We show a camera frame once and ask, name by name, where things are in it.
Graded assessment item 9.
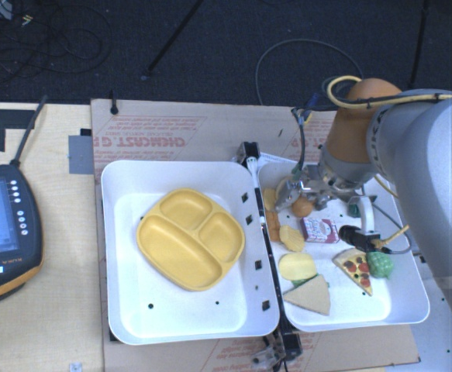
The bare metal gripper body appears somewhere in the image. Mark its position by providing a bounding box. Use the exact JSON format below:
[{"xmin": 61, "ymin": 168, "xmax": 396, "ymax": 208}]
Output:
[{"xmin": 297, "ymin": 164, "xmax": 378, "ymax": 211}]

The orange toy fruit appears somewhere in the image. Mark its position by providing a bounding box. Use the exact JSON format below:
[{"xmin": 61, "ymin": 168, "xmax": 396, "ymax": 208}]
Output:
[{"xmin": 291, "ymin": 196, "xmax": 316, "ymax": 219}]

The pink and white carton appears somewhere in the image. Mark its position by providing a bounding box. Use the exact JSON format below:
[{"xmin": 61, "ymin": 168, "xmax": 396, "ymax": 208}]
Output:
[{"xmin": 299, "ymin": 216, "xmax": 340, "ymax": 245}]

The thin black and white rod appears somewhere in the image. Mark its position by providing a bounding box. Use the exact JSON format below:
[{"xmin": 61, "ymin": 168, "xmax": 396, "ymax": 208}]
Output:
[{"xmin": 246, "ymin": 156, "xmax": 285, "ymax": 327}]

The yellow crinkled toy chip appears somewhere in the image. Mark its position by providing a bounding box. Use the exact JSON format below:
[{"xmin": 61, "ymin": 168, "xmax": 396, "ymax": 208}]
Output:
[{"xmin": 278, "ymin": 224, "xmax": 306, "ymax": 253}]

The pale yellow toy potato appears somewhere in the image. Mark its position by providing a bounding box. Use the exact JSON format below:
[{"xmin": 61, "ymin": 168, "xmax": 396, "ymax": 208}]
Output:
[{"xmin": 278, "ymin": 251, "xmax": 319, "ymax": 282}]

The toy pizza slice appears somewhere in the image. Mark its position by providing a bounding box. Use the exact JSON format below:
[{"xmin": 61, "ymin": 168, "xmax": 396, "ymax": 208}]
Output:
[{"xmin": 332, "ymin": 247, "xmax": 374, "ymax": 298}]

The green toy broccoli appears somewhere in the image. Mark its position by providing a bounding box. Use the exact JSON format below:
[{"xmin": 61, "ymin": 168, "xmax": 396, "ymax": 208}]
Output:
[{"xmin": 365, "ymin": 250, "xmax": 395, "ymax": 280}]

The tan toy sandwich triangle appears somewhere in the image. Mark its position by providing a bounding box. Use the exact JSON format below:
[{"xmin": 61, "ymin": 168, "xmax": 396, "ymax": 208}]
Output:
[{"xmin": 281, "ymin": 274, "xmax": 332, "ymax": 317}]

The yellow divided plate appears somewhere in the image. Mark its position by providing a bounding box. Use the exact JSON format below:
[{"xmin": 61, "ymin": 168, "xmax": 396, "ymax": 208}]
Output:
[{"xmin": 136, "ymin": 187, "xmax": 247, "ymax": 292}]

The brown cardboard board red print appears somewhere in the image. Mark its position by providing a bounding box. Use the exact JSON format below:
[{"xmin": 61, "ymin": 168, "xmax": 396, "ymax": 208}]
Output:
[{"xmin": 90, "ymin": 98, "xmax": 422, "ymax": 372}]

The white plastic tray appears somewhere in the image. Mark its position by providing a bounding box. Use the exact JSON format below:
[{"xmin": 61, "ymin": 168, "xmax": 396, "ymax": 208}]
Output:
[
  {"xmin": 257, "ymin": 160, "xmax": 431, "ymax": 333},
  {"xmin": 100, "ymin": 159, "xmax": 281, "ymax": 346}
]

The black cylinder on white bracket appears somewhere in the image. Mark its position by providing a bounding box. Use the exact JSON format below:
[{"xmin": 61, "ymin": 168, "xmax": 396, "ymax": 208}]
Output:
[{"xmin": 338, "ymin": 195, "xmax": 384, "ymax": 253}]

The black block with thin wires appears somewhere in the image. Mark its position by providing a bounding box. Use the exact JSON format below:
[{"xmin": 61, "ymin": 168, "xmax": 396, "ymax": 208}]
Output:
[
  {"xmin": 236, "ymin": 141, "xmax": 260, "ymax": 166},
  {"xmin": 278, "ymin": 329, "xmax": 302, "ymax": 360}
]

